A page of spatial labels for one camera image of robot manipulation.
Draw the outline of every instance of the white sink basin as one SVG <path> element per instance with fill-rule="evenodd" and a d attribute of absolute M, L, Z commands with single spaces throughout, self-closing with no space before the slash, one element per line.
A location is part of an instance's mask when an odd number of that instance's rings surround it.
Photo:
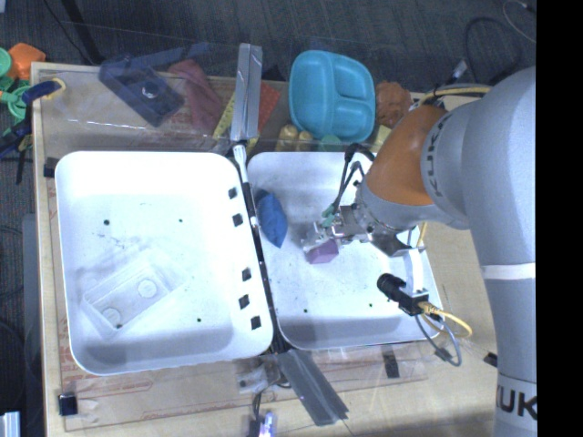
<path fill-rule="evenodd" d="M 361 162 L 364 172 L 371 164 L 362 154 L 353 160 Z M 331 262 L 312 265 L 305 259 L 301 239 L 336 198 L 343 163 L 342 152 L 265 152 L 249 164 L 250 183 L 276 196 L 289 224 L 280 249 L 261 234 L 281 332 L 305 350 L 423 339 L 414 318 L 376 288 L 386 272 L 406 279 L 402 257 L 388 258 L 373 245 L 356 241 L 341 248 Z M 354 202 L 355 190 L 347 188 L 342 205 Z M 423 287 L 429 300 L 441 305 L 426 252 L 421 260 Z"/>
<path fill-rule="evenodd" d="M 272 325 L 237 169 L 210 153 L 56 167 L 71 351 L 108 375 L 252 357 Z"/>

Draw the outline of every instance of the gray carpet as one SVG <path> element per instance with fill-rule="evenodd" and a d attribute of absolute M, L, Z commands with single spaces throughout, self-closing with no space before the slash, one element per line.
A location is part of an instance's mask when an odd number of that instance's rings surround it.
<path fill-rule="evenodd" d="M 517 0 L 537 8 L 537 0 Z M 87 52 L 60 0 L 7 0 L 0 46 L 26 42 L 53 62 L 87 64 Z M 413 91 L 444 83 L 464 59 L 462 81 L 494 83 L 536 63 L 536 11 L 515 0 L 77 0 L 104 57 L 152 53 L 192 42 L 263 47 L 264 66 L 286 78 L 307 48 L 364 62 L 376 82 Z M 505 19 L 503 7 L 512 25 Z M 70 37 L 67 40 L 65 31 Z M 0 131 L 12 119 L 0 105 Z M 16 155 L 0 162 L 0 413 L 22 409 L 24 296 L 22 217 L 34 211 L 32 164 L 15 184 Z"/>

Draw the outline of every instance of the purple object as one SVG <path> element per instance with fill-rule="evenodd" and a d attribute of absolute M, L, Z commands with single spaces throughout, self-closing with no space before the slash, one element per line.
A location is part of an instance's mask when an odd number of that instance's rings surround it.
<path fill-rule="evenodd" d="M 324 264 L 338 256 L 338 245 L 334 239 L 328 239 L 325 243 L 306 253 L 306 259 L 311 264 Z"/>

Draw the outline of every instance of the red cloth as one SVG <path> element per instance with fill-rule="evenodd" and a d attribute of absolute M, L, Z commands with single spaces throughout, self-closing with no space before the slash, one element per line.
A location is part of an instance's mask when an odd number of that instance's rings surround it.
<path fill-rule="evenodd" d="M 200 65 L 192 59 L 172 65 L 169 72 L 186 80 L 192 126 L 203 135 L 212 135 L 222 115 L 220 97 L 212 90 Z"/>

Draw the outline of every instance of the orange toy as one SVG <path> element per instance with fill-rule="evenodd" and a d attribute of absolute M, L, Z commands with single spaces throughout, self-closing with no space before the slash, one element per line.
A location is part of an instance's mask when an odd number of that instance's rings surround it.
<path fill-rule="evenodd" d="M 12 66 L 6 75 L 12 79 L 30 79 L 30 64 L 46 60 L 44 52 L 24 42 L 13 46 L 8 53 L 12 57 Z"/>

